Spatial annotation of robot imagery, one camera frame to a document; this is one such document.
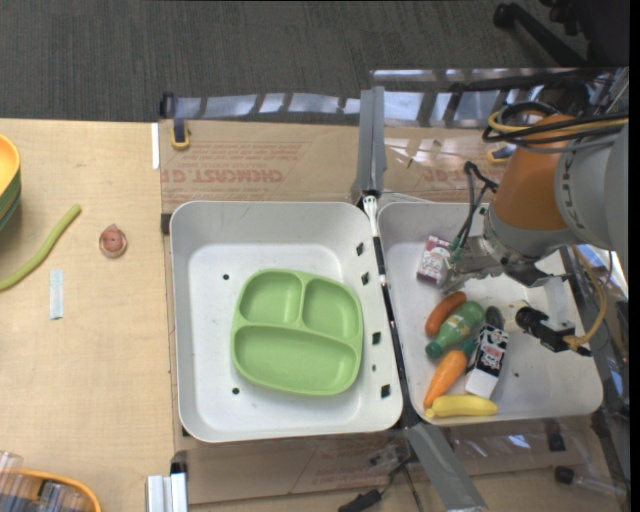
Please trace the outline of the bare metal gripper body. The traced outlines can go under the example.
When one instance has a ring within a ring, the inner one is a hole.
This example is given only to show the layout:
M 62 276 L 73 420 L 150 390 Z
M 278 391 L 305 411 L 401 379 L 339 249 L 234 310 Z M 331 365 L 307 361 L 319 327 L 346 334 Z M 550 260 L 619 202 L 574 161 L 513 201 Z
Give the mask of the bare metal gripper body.
M 469 237 L 451 250 L 451 270 L 466 275 L 466 283 L 504 275 L 528 288 L 543 286 L 553 278 L 534 261 L 512 252 L 496 252 L 491 240 L 482 235 Z

